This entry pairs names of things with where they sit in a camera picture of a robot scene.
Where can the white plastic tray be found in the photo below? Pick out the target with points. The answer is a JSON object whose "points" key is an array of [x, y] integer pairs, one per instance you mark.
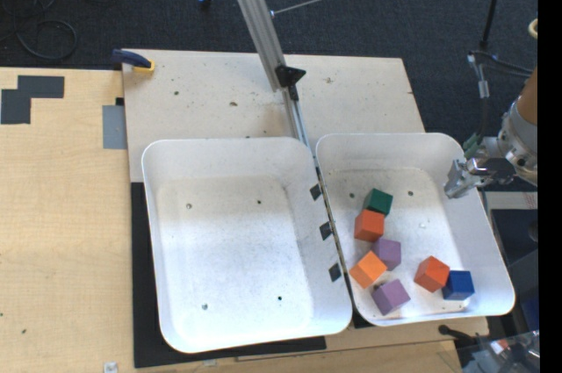
{"points": [[237, 248], [439, 226]]}

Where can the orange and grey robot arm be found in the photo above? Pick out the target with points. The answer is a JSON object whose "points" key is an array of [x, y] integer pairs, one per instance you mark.
{"points": [[527, 116]]}

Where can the thin black rod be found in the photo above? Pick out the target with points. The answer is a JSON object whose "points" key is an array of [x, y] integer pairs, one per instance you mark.
{"points": [[332, 231]]}

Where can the blue cube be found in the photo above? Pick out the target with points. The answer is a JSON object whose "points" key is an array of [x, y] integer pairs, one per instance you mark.
{"points": [[459, 285]]}

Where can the orange cube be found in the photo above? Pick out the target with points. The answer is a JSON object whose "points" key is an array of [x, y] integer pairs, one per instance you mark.
{"points": [[367, 270]]}

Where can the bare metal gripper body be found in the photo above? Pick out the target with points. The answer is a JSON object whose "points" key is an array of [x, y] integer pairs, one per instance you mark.
{"points": [[500, 169]]}

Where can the green cube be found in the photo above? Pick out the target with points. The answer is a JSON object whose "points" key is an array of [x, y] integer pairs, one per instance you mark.
{"points": [[378, 201]]}

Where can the pale wooden board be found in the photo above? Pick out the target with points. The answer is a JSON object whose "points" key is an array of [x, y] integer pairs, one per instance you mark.
{"points": [[211, 99]]}

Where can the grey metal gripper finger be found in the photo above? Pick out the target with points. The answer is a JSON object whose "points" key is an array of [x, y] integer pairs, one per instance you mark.
{"points": [[459, 188], [457, 170]]}

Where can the red cube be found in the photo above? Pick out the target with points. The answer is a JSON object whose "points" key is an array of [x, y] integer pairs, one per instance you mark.
{"points": [[369, 225], [431, 274]]}

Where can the purple cube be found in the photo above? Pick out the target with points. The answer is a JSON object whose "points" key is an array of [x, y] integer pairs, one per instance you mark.
{"points": [[388, 252], [390, 296]]}

